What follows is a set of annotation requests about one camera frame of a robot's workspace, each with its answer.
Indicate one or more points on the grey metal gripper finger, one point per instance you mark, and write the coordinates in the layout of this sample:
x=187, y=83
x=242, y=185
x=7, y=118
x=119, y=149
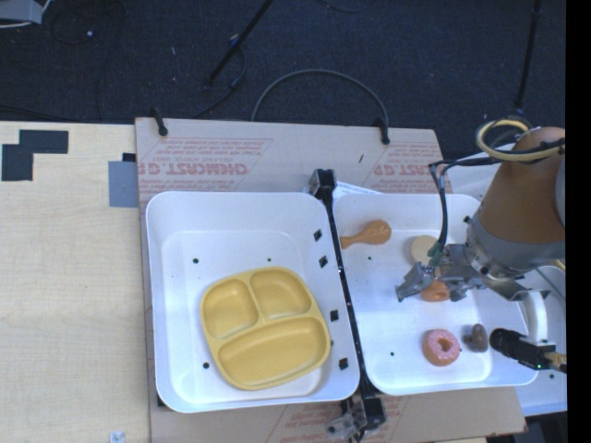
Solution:
x=415, y=280
x=461, y=289

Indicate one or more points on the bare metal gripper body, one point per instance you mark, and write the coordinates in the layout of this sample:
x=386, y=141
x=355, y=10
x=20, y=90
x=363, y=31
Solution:
x=461, y=261

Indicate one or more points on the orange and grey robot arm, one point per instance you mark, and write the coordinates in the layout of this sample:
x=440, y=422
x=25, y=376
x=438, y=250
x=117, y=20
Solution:
x=517, y=201

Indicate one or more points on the orange round toy food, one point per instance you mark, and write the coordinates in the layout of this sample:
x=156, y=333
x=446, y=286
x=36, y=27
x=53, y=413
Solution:
x=434, y=292

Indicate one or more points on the beige round biscuit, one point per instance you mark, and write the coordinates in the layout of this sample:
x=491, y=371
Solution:
x=422, y=248

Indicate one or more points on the white plastic tray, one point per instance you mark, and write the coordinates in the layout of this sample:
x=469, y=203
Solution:
x=184, y=339
x=392, y=321

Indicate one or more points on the brown toy mushroom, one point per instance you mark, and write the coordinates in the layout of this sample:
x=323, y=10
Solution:
x=479, y=337

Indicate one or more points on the orange-brown toy chicken drumstick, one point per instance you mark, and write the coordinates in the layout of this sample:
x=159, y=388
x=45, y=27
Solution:
x=371, y=234

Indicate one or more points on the thin black rod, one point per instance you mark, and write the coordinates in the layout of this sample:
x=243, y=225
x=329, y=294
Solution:
x=347, y=293

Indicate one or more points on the pink frosted doughnut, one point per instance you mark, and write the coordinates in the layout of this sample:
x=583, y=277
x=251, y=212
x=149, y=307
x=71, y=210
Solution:
x=434, y=353

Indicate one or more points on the white paper slip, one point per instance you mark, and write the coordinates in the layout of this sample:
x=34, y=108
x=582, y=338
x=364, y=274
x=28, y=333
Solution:
x=355, y=188

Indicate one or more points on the yellow divided plate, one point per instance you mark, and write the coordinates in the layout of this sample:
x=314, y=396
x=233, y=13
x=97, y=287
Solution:
x=270, y=349

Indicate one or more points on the brown cardboard board red print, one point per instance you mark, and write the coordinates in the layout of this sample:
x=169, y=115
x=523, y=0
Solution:
x=277, y=155

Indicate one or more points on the black cylinder on white bracket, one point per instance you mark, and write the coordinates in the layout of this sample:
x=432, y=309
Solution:
x=517, y=346

